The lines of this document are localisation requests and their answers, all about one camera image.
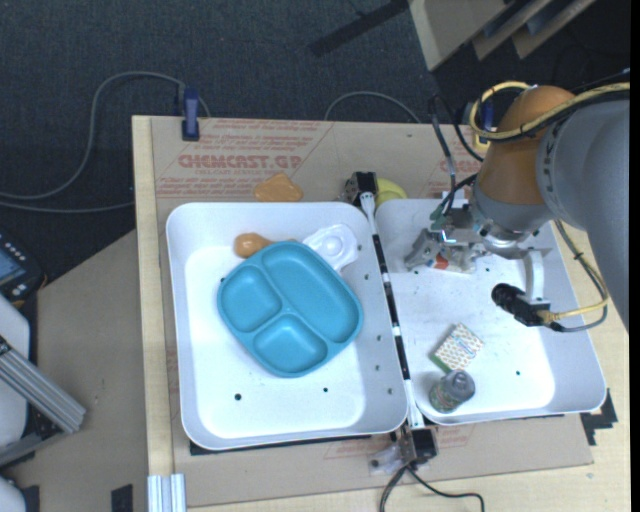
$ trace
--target patterned sponge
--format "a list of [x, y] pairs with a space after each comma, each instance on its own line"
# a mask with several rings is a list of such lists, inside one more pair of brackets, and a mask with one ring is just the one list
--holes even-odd
[[445, 371], [464, 370], [476, 357], [484, 343], [463, 324], [457, 324], [431, 355]]

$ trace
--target gray carpet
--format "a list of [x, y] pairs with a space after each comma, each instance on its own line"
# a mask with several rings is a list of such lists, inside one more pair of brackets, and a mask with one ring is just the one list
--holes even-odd
[[[505, 79], [580, 87], [630, 66], [630, 0], [599, 0], [526, 59], [505, 43], [484, 62], [470, 46], [434, 72], [404, 1], [5, 1], [0, 4], [0, 194], [33, 195], [64, 183], [82, 160], [100, 84], [153, 71], [196, 87], [217, 117], [322, 119], [342, 94], [396, 98], [428, 121], [441, 94], [456, 112]], [[174, 85], [149, 78], [105, 89], [86, 171], [39, 208], [133, 199], [130, 116], [175, 113]], [[412, 122], [375, 98], [341, 103], [332, 118]], [[0, 201], [11, 202], [5, 197]], [[0, 206], [56, 279], [134, 228], [132, 208], [51, 214]]]

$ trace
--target white tray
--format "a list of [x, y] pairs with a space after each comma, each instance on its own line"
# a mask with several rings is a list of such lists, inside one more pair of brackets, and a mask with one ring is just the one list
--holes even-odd
[[[243, 348], [216, 307], [220, 279], [242, 260], [235, 238], [256, 232], [303, 240], [346, 224], [360, 245], [342, 277], [359, 298], [358, 337], [325, 366], [299, 378], [277, 377]], [[339, 202], [190, 203], [167, 220], [177, 329], [181, 416], [209, 450], [390, 432], [407, 415], [407, 398], [371, 232], [364, 214]]]
[[[392, 200], [376, 213], [420, 411], [436, 423], [452, 425], [597, 409], [606, 386], [588, 331], [557, 333], [526, 327], [492, 301], [491, 290], [498, 283], [525, 289], [522, 261], [486, 256], [470, 275], [426, 266], [407, 271], [403, 259], [439, 202]], [[550, 226], [522, 246], [549, 250], [543, 268], [544, 294], [551, 300], [551, 309], [577, 308]], [[431, 406], [428, 392], [444, 373], [429, 354], [457, 323], [485, 344], [467, 368], [476, 393], [454, 412], [440, 413]], [[582, 325], [582, 318], [562, 323]]]

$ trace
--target white wire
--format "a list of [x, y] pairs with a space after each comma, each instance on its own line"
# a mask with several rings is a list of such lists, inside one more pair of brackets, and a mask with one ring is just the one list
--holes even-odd
[[416, 123], [422, 124], [422, 121], [420, 121], [420, 118], [409, 107], [407, 107], [397, 99], [392, 98], [391, 96], [387, 96], [386, 94], [382, 94], [374, 91], [355, 91], [355, 92], [349, 92], [347, 94], [343, 94], [342, 96], [335, 99], [333, 103], [331, 103], [331, 105], [329, 105], [329, 108], [327, 108], [324, 114], [324, 120], [327, 121], [329, 119], [329, 114], [338, 103], [340, 103], [343, 100], [346, 100], [347, 98], [352, 98], [353, 96], [373, 96], [375, 98], [381, 98], [383, 100], [390, 101], [394, 105], [397, 105], [402, 110], [404, 110], [407, 114], [409, 114]]
[[[87, 140], [87, 147], [85, 149], [84, 152], [84, 157], [82, 158], [82, 162], [80, 163], [80, 166], [78, 167], [78, 169], [73, 173], [73, 175], [67, 179], [67, 181], [65, 181], [62, 185], [49, 190], [48, 192], [43, 192], [40, 194], [12, 194], [9, 192], [1, 192], [0, 191], [0, 197], [5, 198], [5, 199], [11, 199], [14, 201], [37, 201], [40, 199], [47, 199], [49, 197], [55, 196], [63, 191], [65, 191], [67, 188], [69, 188], [69, 186], [71, 186], [71, 184], [73, 184], [78, 177], [80, 177], [80, 175], [85, 171], [85, 168], [87, 166], [87, 163], [89, 162], [89, 158], [91, 156], [91, 150], [93, 149], [93, 144], [94, 144], [94, 139], [95, 139], [95, 120], [96, 120], [96, 112], [98, 109], [98, 99], [100, 97], [100, 94], [102, 93], [102, 91], [104, 91], [104, 89], [111, 84], [112, 82], [116, 81], [116, 80], [120, 80], [123, 78], [158, 78], [161, 80], [166, 80], [169, 82], [172, 82], [176, 85], [178, 85], [178, 87], [184, 89], [186, 87], [186, 84], [184, 82], [182, 82], [181, 80], [178, 80], [177, 78], [173, 78], [169, 75], [164, 75], [162, 73], [156, 73], [153, 71], [126, 71], [124, 73], [119, 73], [117, 75], [113, 75], [109, 78], [107, 78], [104, 82], [102, 82], [102, 84], [100, 85], [100, 87], [98, 87], [98, 89], [96, 90], [94, 96], [93, 96], [93, 102], [91, 103], [91, 115], [89, 118], [89, 137]], [[198, 99], [200, 104], [202, 105], [207, 117], [211, 117], [211, 112], [209, 111], [209, 107], [208, 105], [202, 100], [202, 99]], [[11, 203], [5, 203], [2, 202], [0, 203], [1, 206], [7, 207], [7, 208], [18, 208], [18, 209], [22, 209], [22, 210], [31, 210], [31, 211], [45, 211], [45, 212], [49, 212], [49, 213], [65, 213], [65, 212], [69, 212], [69, 213], [86, 213], [87, 211], [102, 211], [101, 207], [97, 208], [97, 209], [88, 209], [87, 211], [83, 211], [82, 209], [80, 210], [56, 210], [56, 209], [47, 209], [47, 208], [36, 208], [36, 207], [22, 207], [19, 208], [18, 205], [15, 204], [11, 204]], [[107, 206], [105, 208], [108, 209], [114, 209], [114, 208], [118, 208], [118, 207], [124, 207], [126, 205], [114, 205], [114, 206]]]
[[0, 207], [12, 208], [14, 210], [23, 210], [27, 212], [37, 212], [37, 213], [103, 213], [103, 212], [111, 212], [114, 210], [121, 210], [124, 208], [128, 208], [133, 206], [135, 203], [133, 201], [129, 201], [127, 203], [118, 203], [107, 206], [96, 206], [89, 208], [48, 208], [46, 206], [29, 206], [25, 204], [13, 204], [7, 203], [5, 201], [0, 201]]

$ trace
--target blue divided plate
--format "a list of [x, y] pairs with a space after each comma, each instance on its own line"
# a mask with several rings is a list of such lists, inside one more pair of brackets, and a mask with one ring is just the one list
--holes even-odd
[[327, 363], [360, 332], [362, 306], [333, 268], [298, 242], [271, 244], [218, 288], [218, 311], [269, 371], [300, 377]]

